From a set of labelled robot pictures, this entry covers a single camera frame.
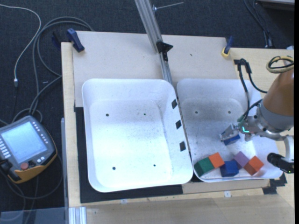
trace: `black floor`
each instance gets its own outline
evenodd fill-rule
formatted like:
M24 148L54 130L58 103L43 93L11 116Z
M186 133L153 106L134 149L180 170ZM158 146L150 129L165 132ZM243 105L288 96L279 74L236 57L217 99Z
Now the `black floor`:
M254 0L248 0L252 6ZM294 12L269 9L256 5L262 27L249 13L243 0L151 0L156 7L184 2L182 5L159 9L156 13L162 34L212 37L233 36L233 47L264 48L262 27L271 35L273 47L285 49L294 45ZM134 0L0 0L0 4L24 7L36 12L47 22L62 16L84 20L95 31L145 33ZM18 88L14 87L16 61L38 29L39 21L31 12L0 6L0 120L11 123L19 112L28 109L36 96L36 79L33 69L33 45L30 45L17 65ZM56 74L50 72L38 58L35 50L39 90L61 74L59 49L51 41L52 33L68 41L68 28L89 30L80 24L57 24L45 30L40 37L40 54ZM52 135L61 155L61 126L64 116L62 82L59 79L39 97L38 111L43 115L43 125ZM25 196L43 196L51 192L60 181L62 167L56 159L48 169L26 183L19 185ZM0 176L0 211L43 209L64 206L64 189L60 184L51 195L36 199L17 196Z

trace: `wooden table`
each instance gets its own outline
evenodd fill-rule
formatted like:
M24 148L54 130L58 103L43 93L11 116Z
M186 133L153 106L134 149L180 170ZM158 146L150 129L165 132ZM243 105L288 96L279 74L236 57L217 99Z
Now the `wooden table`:
M76 117L74 112L74 76L72 45L62 43L64 94L65 150L69 208L86 208L88 223L294 223L294 175L286 175L285 187L278 187L278 195L264 195L262 188L269 180L240 180L233 182L189 182L183 184L183 194L96 203L80 203ZM292 56L293 50L231 48L232 59L246 59L252 68L255 84L267 90L275 74L265 65L275 56ZM280 153L284 144L277 142Z

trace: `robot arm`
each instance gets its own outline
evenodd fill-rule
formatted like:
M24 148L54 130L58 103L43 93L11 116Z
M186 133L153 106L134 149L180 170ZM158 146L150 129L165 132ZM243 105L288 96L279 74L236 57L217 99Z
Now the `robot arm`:
M282 67L271 68L278 60L288 61ZM294 60L288 56L277 56L268 64L267 69L279 73L264 99L250 108L257 106L254 116L242 117L237 125L231 124L221 135L220 140L226 145L236 142L245 135L245 141L253 136L267 137L275 141L284 141L286 157L271 153L268 162L286 173L294 173L294 137L280 133L294 127Z

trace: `white cable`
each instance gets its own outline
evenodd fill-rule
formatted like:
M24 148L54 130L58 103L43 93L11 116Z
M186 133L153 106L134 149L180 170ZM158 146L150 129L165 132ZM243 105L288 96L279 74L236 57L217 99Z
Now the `white cable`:
M24 8L24 7L11 7L11 6L7 6L7 5L3 5L3 4L0 4L0 6L2 7L7 7L7 8L17 8L17 9L23 9L23 10L27 10L27 11L30 11L32 12L34 15L37 16L38 20L39 20L39 27L38 27L38 30L37 32L35 33L35 35L32 37L31 41L28 43L28 45L25 47L25 49L21 52L21 54L19 55L15 65L14 65L14 86L17 87L18 86L18 78L17 78L17 66L18 66L18 62L19 62L19 59L21 58L21 56L23 55L23 53L27 50L27 48L30 46L30 44L33 42L33 40L35 39L36 35L39 33L39 30L41 29L41 26L42 26L42 21L41 21L41 18L39 17L39 15L28 9L28 8Z

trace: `green block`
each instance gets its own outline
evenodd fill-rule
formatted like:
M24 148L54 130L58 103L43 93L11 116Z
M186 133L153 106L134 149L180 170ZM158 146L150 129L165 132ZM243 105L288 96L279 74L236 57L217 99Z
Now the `green block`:
M194 169L199 176L202 176L204 173L214 169L213 164L211 163L209 157L206 157L202 160L199 160L195 165Z

